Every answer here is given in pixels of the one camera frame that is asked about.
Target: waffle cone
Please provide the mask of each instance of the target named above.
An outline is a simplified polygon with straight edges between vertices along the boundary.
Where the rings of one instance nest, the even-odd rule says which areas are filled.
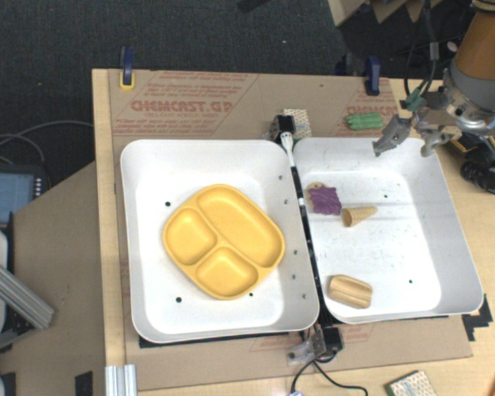
[[[355,207],[355,208],[344,208],[342,211],[343,224],[348,228],[355,226],[362,220],[371,217],[377,213],[378,209],[376,207]]]

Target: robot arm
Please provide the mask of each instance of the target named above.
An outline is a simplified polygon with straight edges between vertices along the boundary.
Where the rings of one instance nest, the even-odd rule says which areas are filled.
[[[443,85],[437,92],[422,95],[417,88],[408,96],[404,103],[412,112],[411,119],[393,117],[383,136],[373,143],[376,156],[401,144],[411,128],[424,140],[423,157],[434,153],[436,146],[463,135],[475,137],[495,153],[495,0],[473,0],[473,6],[477,14],[445,70]]]

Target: table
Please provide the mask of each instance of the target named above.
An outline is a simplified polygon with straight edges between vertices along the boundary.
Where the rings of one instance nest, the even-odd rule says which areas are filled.
[[[104,335],[107,365],[124,365],[125,339],[120,288],[119,241],[114,194],[114,163],[111,138],[110,92],[106,87],[108,72],[93,71],[95,104],[97,190],[99,204],[101,272],[104,312]],[[401,80],[390,80],[396,100],[403,97]],[[495,196],[465,182],[459,175],[460,161],[445,149],[438,151],[455,208],[465,237],[478,268],[493,314],[489,328],[476,331],[469,359],[431,362],[414,365],[393,365],[368,370],[337,372],[341,383],[366,387],[369,394],[384,394],[384,385],[415,370],[425,370],[438,394],[489,394],[495,384]],[[160,395],[227,395],[288,394],[292,377],[249,380],[226,384],[210,384],[197,388],[150,390],[143,396]],[[320,375],[301,377],[299,389],[306,394],[334,394],[332,385]]]

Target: cable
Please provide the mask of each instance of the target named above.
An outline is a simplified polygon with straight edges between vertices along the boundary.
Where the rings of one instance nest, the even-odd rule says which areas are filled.
[[[464,38],[465,36],[465,33],[463,34],[458,34],[458,35],[453,35],[453,36],[450,36],[448,38],[443,38],[442,40],[437,40],[436,42],[438,44],[441,44],[441,43],[445,43],[445,42],[448,42],[448,41],[454,41],[454,40],[458,40],[458,39],[461,39],[461,38]],[[426,49],[427,47],[429,47],[429,44],[423,44],[423,45],[418,45],[414,48],[415,51],[417,50],[423,50],[423,49]],[[409,50],[408,49],[401,49],[401,50],[398,50],[394,55],[399,57],[399,56],[402,56],[406,53],[408,53]]]
[[[327,379],[330,383],[332,383],[334,386],[341,387],[342,389],[350,389],[350,390],[361,390],[362,392],[365,393],[365,396],[369,395],[369,392],[367,389],[361,386],[351,386],[347,384],[340,384],[337,381],[334,381],[331,379],[327,373],[323,371],[323,369],[318,365],[316,361],[313,362],[313,366],[319,370],[319,372],[324,376],[325,379]]]
[[[291,388],[290,388],[290,394],[295,393],[295,386],[297,385],[297,381],[299,380],[299,377],[301,374],[303,374],[304,370],[306,370],[309,366],[313,365],[315,368],[319,370],[319,372],[324,376],[325,379],[327,379],[330,383],[332,383],[334,386],[340,387],[341,389],[349,389],[349,390],[361,390],[362,392],[365,393],[365,396],[368,396],[369,392],[367,389],[361,386],[355,386],[355,385],[347,385],[347,384],[340,384],[334,379],[331,379],[327,373],[324,372],[324,370],[318,365],[318,362],[321,363],[327,363],[331,361],[336,355],[334,354],[327,360],[311,360],[310,362],[307,362],[300,370],[299,372],[295,375],[294,380],[291,383]]]
[[[314,361],[315,360],[311,360],[310,362],[307,362],[303,366],[303,368],[301,368],[299,370],[299,372],[295,375],[294,380],[291,382],[290,394],[294,394],[295,393],[295,385],[297,384],[297,380],[299,379],[300,375],[303,374],[303,371],[306,370],[309,366],[311,366]]]
[[[44,156],[44,153],[43,153],[42,149],[35,142],[33,142],[31,139],[26,138],[25,136],[22,136],[21,134],[0,134],[0,139],[2,139],[2,138],[6,138],[6,139],[4,139],[0,143],[0,146],[3,145],[3,144],[5,144],[6,142],[12,141],[13,139],[19,139],[21,141],[27,142],[39,154],[39,156],[40,156],[40,163],[41,164],[44,164],[45,163],[45,156]]]
[[[486,0],[472,0],[471,7],[481,13],[495,13],[495,2],[487,2]]]
[[[93,128],[93,125],[91,123],[82,122],[80,120],[56,120],[56,121],[52,121],[52,122],[46,122],[46,123],[43,123],[41,125],[33,126],[31,128],[25,129],[21,132],[18,132],[17,134],[14,134],[14,135],[20,136],[20,135],[24,135],[24,134],[29,134],[30,132],[33,132],[35,130],[48,128],[50,126],[58,126],[58,125],[79,125],[79,126],[88,126],[90,128]],[[2,142],[0,142],[0,147],[7,144],[12,139],[14,139],[14,138],[4,139]]]
[[[11,164],[12,166],[14,166],[14,165],[15,165],[15,163],[14,163],[14,162],[12,162],[9,158],[2,157],[1,155],[0,155],[0,161],[1,161],[1,162],[4,162],[4,163],[6,163],[6,164]]]
[[[423,97],[426,95],[427,91],[431,87],[432,80],[435,76],[436,65],[439,59],[439,51],[438,51],[438,42],[436,41],[435,32],[432,28],[431,23],[431,1],[426,0],[422,9],[420,10],[420,15],[418,16],[417,25],[414,31],[414,36],[412,38],[411,49],[409,50],[409,54],[407,57],[407,63],[405,65],[405,74],[403,77],[403,86],[405,88],[405,93],[409,97],[413,92],[409,89],[408,80],[409,80],[409,69],[411,67],[411,59],[413,58],[414,50],[416,49],[417,38],[420,33],[420,29],[422,26],[422,22],[426,27],[427,36],[429,37],[429,59],[431,60],[431,69],[429,73],[429,77],[424,79],[420,85],[414,90],[418,90],[418,96]]]

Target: gray carpet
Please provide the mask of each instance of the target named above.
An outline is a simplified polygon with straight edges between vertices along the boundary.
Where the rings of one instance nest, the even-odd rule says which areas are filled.
[[[469,1],[433,10],[439,39],[465,31]],[[382,25],[364,10],[336,28],[327,0],[0,0],[0,134],[91,122],[91,69],[117,67],[122,45],[134,47],[137,68],[329,75],[352,53],[358,61],[377,55],[383,75],[401,78],[412,36],[404,9]],[[423,74],[425,66],[412,72]],[[29,137],[44,150],[54,184],[93,160],[88,128]],[[22,142],[0,155],[38,161]]]

